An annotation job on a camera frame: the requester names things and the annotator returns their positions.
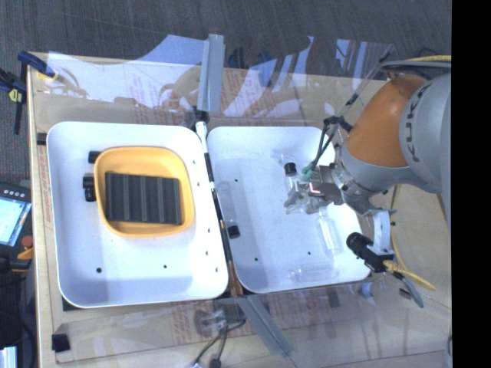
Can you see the black ribbed rack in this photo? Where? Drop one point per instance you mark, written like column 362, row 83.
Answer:
column 142, row 198

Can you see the clear bottle with black cap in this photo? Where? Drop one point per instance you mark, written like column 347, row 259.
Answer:
column 290, row 168
column 232, row 231

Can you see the yellow plastic bowl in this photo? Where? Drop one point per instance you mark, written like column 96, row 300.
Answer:
column 145, row 159

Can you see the clear plastic bottle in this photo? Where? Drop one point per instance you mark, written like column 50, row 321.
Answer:
column 329, row 232
column 312, row 274

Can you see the black cylinder on white bracket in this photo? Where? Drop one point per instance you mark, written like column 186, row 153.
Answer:
column 362, row 247

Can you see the thin black and white rod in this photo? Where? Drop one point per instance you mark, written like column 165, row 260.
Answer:
column 210, row 175

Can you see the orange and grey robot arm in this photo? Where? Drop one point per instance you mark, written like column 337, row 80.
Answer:
column 383, row 129

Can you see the white plastic tray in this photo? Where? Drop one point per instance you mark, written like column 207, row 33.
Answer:
column 264, row 213
column 126, row 267

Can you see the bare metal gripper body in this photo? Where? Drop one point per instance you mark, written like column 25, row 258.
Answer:
column 326, row 186

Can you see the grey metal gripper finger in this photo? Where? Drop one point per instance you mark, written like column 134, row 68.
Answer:
column 294, row 198
column 315, row 207

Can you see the small black cylinder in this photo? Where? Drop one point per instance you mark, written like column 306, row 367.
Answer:
column 88, row 181
column 93, row 156
column 90, row 195

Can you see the brown cardboard board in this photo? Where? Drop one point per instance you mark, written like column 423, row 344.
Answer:
column 126, row 332

